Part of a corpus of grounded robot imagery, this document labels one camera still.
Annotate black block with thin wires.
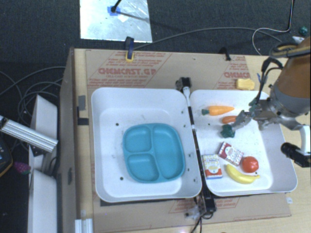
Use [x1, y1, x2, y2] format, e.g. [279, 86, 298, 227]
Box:
[175, 77, 193, 91]
[194, 195, 217, 216]

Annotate orange sausage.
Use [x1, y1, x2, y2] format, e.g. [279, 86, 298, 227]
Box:
[221, 115, 238, 125]

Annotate white plastic tray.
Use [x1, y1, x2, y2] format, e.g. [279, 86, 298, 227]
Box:
[189, 89, 298, 197]
[91, 87, 203, 203]

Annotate orange carrot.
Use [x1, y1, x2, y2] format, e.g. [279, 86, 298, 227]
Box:
[201, 105, 236, 117]

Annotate yellow banana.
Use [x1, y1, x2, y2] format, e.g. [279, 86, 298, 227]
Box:
[225, 163, 261, 185]

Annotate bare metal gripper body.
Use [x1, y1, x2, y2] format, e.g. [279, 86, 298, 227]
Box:
[250, 100, 304, 131]

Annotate brown cardboard board red print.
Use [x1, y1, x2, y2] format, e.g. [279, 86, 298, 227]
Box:
[85, 50, 292, 228]

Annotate yellow toy cheese block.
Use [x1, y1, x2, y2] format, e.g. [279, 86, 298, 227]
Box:
[236, 78, 256, 91]

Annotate black cylinder on white bracket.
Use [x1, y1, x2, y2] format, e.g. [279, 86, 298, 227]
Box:
[280, 124, 311, 168]

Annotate red tomato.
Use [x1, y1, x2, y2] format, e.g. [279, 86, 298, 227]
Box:
[241, 156, 259, 174]

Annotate blue divided plate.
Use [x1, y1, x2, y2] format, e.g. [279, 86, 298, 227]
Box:
[122, 123, 187, 184]

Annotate purple toy grapes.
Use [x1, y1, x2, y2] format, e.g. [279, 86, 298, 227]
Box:
[13, 161, 32, 175]

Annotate green broccoli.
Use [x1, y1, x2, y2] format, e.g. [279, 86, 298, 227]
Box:
[220, 124, 237, 139]

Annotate thin black and white rod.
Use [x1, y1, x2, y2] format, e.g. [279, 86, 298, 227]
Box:
[183, 86, 207, 203]

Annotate white yellow and red carton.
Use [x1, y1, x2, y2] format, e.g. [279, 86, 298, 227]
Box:
[202, 154, 224, 180]

